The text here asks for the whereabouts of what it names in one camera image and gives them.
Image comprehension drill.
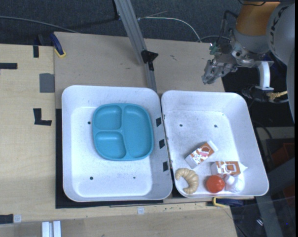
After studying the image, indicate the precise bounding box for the blue divided plate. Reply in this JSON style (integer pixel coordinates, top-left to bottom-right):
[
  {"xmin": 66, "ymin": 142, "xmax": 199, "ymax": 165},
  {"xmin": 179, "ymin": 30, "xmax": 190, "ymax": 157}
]
[{"xmin": 91, "ymin": 103, "xmax": 155, "ymax": 162}]

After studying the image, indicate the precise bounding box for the white crumpled packet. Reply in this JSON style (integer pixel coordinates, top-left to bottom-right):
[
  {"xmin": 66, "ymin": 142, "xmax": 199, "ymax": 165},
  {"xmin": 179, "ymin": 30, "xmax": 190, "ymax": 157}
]
[{"xmin": 223, "ymin": 173, "xmax": 246, "ymax": 193}]

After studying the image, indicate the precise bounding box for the red toy tomato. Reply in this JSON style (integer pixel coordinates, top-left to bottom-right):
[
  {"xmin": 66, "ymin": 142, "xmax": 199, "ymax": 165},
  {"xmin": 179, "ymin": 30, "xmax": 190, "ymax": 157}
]
[{"xmin": 205, "ymin": 174, "xmax": 226, "ymax": 194}]

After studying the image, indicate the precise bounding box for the beige toy croissant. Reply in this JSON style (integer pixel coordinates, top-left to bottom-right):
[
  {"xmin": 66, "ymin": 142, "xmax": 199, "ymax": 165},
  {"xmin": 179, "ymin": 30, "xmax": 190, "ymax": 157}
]
[{"xmin": 174, "ymin": 167, "xmax": 200, "ymax": 195}]

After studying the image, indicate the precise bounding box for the white plastic tray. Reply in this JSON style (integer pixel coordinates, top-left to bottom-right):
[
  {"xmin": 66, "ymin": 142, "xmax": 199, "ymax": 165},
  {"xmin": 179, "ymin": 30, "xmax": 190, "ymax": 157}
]
[
  {"xmin": 61, "ymin": 84, "xmax": 174, "ymax": 203},
  {"xmin": 160, "ymin": 90, "xmax": 270, "ymax": 199}
]

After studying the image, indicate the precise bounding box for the pale wood board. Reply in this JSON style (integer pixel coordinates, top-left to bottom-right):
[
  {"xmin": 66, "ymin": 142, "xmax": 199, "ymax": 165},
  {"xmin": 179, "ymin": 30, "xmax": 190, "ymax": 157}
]
[{"xmin": 53, "ymin": 31, "xmax": 255, "ymax": 207}]

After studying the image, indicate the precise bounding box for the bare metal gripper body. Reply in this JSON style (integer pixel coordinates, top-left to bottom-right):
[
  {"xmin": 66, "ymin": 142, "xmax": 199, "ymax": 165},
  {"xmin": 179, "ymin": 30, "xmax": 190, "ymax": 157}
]
[{"xmin": 207, "ymin": 42, "xmax": 258, "ymax": 78}]

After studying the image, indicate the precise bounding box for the white and orange carton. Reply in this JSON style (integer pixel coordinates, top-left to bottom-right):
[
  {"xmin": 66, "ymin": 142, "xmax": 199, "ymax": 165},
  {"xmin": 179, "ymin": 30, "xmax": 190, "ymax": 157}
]
[
  {"xmin": 210, "ymin": 160, "xmax": 248, "ymax": 177},
  {"xmin": 185, "ymin": 140, "xmax": 219, "ymax": 170}
]

